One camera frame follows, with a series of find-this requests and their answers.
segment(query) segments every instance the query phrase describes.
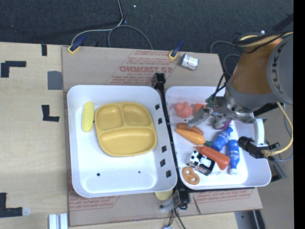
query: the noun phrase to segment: cardboard sheet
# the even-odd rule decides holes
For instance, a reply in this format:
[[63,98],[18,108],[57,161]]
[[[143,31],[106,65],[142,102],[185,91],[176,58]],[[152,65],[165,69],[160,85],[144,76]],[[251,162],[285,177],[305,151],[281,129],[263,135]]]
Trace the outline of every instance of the cardboard sheet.
[[[216,54],[192,53],[198,58],[195,71],[181,67],[179,52],[175,61],[169,52],[114,48],[81,47],[71,55],[62,47],[63,89],[65,96],[65,128],[68,168],[68,199],[70,226],[91,225],[143,219],[168,218],[169,212],[159,212],[154,193],[82,198],[71,182],[69,127],[66,105],[67,91],[79,84],[150,85],[154,73],[164,73],[165,89],[175,85],[216,86],[222,75]],[[262,208],[257,189],[208,191],[190,193],[191,203],[180,216],[223,213]]]

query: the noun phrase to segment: yellow plate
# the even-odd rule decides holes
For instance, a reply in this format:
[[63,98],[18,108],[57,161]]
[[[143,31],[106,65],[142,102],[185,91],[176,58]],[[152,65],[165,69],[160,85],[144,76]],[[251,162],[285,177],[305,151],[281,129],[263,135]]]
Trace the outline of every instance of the yellow plate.
[[152,117],[142,104],[119,102],[102,105],[95,112],[94,122],[99,144],[110,156],[144,154],[157,144]]

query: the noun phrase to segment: carrot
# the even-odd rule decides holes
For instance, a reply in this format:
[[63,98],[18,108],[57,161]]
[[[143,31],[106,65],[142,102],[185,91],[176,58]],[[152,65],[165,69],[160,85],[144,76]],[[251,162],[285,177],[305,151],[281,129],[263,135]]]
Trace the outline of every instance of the carrot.
[[205,138],[203,135],[200,135],[195,132],[191,132],[188,130],[183,130],[183,129],[176,129],[176,132],[180,134],[181,136],[185,137],[187,140],[191,141],[192,143],[196,145],[204,144],[205,143]]
[[200,107],[206,108],[205,104],[195,104],[195,113],[200,109]]
[[193,126],[192,128],[189,128],[189,125],[187,123],[183,123],[183,122],[178,123],[177,124],[177,128],[178,129],[183,129],[183,130],[188,130],[188,131],[191,131],[191,132],[196,132],[196,133],[198,133],[200,135],[203,135],[203,131],[202,130],[200,130],[196,126]]

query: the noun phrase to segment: white bottle cap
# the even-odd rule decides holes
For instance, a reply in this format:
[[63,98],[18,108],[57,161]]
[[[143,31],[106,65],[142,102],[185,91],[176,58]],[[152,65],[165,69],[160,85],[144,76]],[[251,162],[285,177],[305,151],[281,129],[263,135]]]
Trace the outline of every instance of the white bottle cap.
[[230,169],[229,173],[230,173],[230,175],[236,175],[237,169]]

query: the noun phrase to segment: blue and yellow clamp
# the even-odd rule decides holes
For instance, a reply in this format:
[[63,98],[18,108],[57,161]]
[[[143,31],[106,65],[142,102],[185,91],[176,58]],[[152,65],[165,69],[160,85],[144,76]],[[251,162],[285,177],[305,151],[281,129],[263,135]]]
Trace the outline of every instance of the blue and yellow clamp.
[[180,50],[180,48],[182,47],[182,45],[184,44],[184,41],[180,40],[177,44],[177,46],[170,51],[170,53],[168,54],[168,58],[170,60],[175,60],[178,56],[178,51]]
[[68,48],[68,52],[70,54],[75,54],[80,49],[80,46],[83,45],[87,37],[87,35],[80,36],[75,42],[72,42],[72,45]]

